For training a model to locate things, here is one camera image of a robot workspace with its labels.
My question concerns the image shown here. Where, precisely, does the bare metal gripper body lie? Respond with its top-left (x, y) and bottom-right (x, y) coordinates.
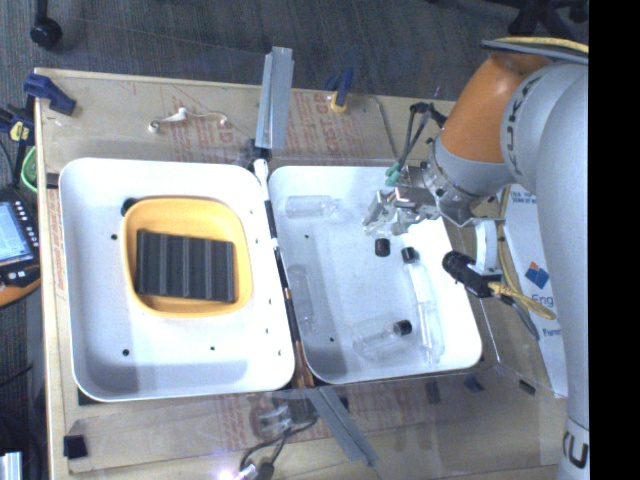
top-left (394, 163), bottom-right (494, 228)

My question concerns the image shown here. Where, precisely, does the clear plastic bottle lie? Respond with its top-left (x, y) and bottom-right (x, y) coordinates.
top-left (284, 194), bottom-right (340, 220)
top-left (286, 264), bottom-right (319, 337)

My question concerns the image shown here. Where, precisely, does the white plastic tray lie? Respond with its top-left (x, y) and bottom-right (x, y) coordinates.
top-left (58, 156), bottom-right (297, 403)
top-left (267, 164), bottom-right (484, 386)

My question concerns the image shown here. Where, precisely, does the long clear bottle, black cap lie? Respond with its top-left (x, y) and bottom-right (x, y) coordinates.
top-left (399, 246), bottom-right (447, 365)

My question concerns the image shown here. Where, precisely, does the thin black and white rod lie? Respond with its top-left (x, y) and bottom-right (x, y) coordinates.
top-left (252, 158), bottom-right (315, 389)

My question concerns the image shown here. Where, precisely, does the short clear bottle, black cap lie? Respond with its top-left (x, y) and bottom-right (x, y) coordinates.
top-left (351, 318), bottom-right (414, 360)

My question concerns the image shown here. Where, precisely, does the orange plate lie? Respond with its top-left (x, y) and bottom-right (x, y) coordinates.
top-left (121, 195), bottom-right (254, 319)

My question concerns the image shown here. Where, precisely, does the black ribbed block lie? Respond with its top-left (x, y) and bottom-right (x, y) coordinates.
top-left (134, 228), bottom-right (238, 305)

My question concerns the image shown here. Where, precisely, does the brown cardboard board, red print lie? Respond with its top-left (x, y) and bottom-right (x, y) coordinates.
top-left (33, 66), bottom-right (569, 475)

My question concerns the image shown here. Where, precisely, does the black cylinder on white bracket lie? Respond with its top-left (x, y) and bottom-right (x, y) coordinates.
top-left (441, 217), bottom-right (504, 299)

